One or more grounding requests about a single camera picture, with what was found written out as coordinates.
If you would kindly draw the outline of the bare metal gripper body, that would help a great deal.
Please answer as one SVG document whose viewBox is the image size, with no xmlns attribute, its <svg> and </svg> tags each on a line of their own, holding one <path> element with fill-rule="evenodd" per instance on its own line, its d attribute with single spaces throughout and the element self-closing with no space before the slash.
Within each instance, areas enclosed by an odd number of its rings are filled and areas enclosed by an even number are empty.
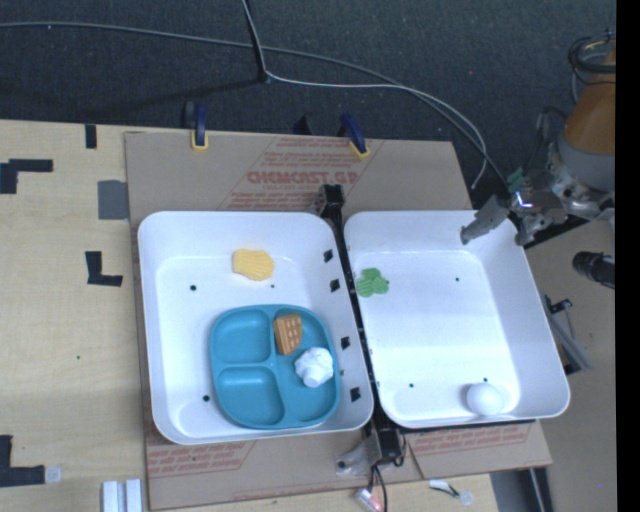
<svg viewBox="0 0 640 512">
<path fill-rule="evenodd" d="M 597 190 L 560 160 L 517 169 L 510 175 L 510 193 L 511 211 L 529 223 L 559 224 L 569 216 L 594 220 L 615 208 L 613 192 Z"/>
</svg>

